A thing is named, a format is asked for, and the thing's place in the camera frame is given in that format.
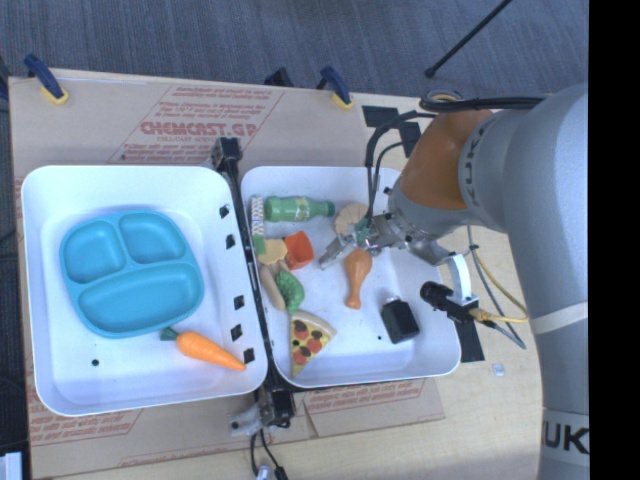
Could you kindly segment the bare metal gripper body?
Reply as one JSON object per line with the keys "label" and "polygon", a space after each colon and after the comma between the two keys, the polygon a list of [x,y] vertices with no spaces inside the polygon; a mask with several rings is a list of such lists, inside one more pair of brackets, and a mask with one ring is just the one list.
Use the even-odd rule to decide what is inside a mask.
{"label": "bare metal gripper body", "polygon": [[376,256],[386,249],[404,250],[414,240],[416,228],[402,216],[383,213],[371,218],[363,217],[353,226],[355,244]]}

